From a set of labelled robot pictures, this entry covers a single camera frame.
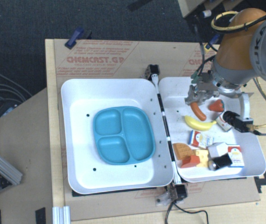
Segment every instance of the toy banana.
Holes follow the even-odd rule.
[[[185,121],[187,125],[189,125],[191,128],[199,131],[207,131],[211,129],[214,124],[217,123],[215,120],[212,122],[201,122],[189,115],[185,115]]]

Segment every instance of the black connector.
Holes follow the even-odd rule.
[[[157,75],[160,74],[159,65],[148,65],[144,74],[145,74],[145,79],[151,81],[152,74],[157,74]]]
[[[178,194],[178,199],[177,201],[181,201],[188,197],[187,189],[185,185],[176,185],[175,186],[176,192]]]

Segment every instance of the black cable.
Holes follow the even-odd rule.
[[[204,65],[204,47],[203,47],[203,42],[202,42],[202,39],[199,35],[199,32],[198,32],[198,27],[197,25],[194,25],[194,31],[195,31],[195,34],[196,34],[196,37],[198,39],[198,42],[199,42],[199,46],[200,46],[200,51],[201,51],[201,54],[202,54],[202,64],[200,65],[199,69],[203,69],[203,65]]]
[[[255,135],[259,135],[259,136],[266,136],[266,133],[261,133],[261,132],[259,132],[257,130],[253,130],[253,131],[251,131],[251,133],[253,133]]]
[[[172,209],[172,207],[176,206],[179,210],[185,212],[185,213],[188,213],[188,214],[196,214],[196,213],[200,213],[200,212],[204,212],[206,214],[206,218],[207,218],[207,224],[209,224],[209,216],[208,216],[208,213],[207,211],[205,210],[199,210],[199,211],[186,211],[182,208],[180,208],[177,204],[176,204],[176,201],[173,201],[169,206],[168,206],[168,209],[166,211],[166,214],[165,214],[165,224],[168,224],[168,216],[169,216],[169,213]]]
[[[218,50],[209,42],[209,40],[208,40],[208,38],[207,38],[207,34],[205,33],[205,31],[204,31],[204,29],[203,29],[203,26],[202,26],[202,23],[200,22],[200,20],[199,20],[199,18],[198,18],[198,16],[196,16],[195,15],[195,18],[196,18],[196,20],[197,20],[197,22],[198,22],[198,24],[199,24],[199,27],[200,27],[200,29],[202,30],[202,32],[203,32],[203,38],[204,38],[204,40],[206,40],[207,41],[207,43],[208,43],[208,45],[215,51],[215,52],[218,52]]]
[[[197,69],[197,71],[198,71],[198,76],[200,76],[201,75],[201,73],[202,73],[202,71],[203,71],[203,67],[204,67],[204,65],[207,63],[207,62],[210,62],[210,61],[212,61],[213,59],[215,58],[215,55],[213,55],[213,56],[210,56],[209,58],[207,58],[199,67],[198,67],[198,69]]]
[[[171,204],[168,206],[168,209],[167,209],[166,214],[165,214],[165,224],[168,224],[167,219],[168,219],[169,213],[170,213],[170,211],[171,211],[171,209],[172,209],[172,207],[173,207],[174,204],[175,204],[175,202],[173,201],[173,202],[171,202]]]

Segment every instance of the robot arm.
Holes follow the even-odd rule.
[[[234,15],[230,25],[217,27],[217,19]],[[211,23],[219,33],[224,33],[219,50],[212,61],[211,70],[191,76],[187,105],[202,105],[220,94],[240,98],[240,87],[255,77],[266,80],[266,12],[248,8],[239,13],[226,12],[216,16]],[[247,104],[243,104],[246,114]]]

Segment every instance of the toy sausage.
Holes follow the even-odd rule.
[[[207,119],[207,116],[201,111],[201,109],[198,107],[197,102],[192,102],[190,104],[190,107],[193,111],[193,113],[201,120],[205,121]]]

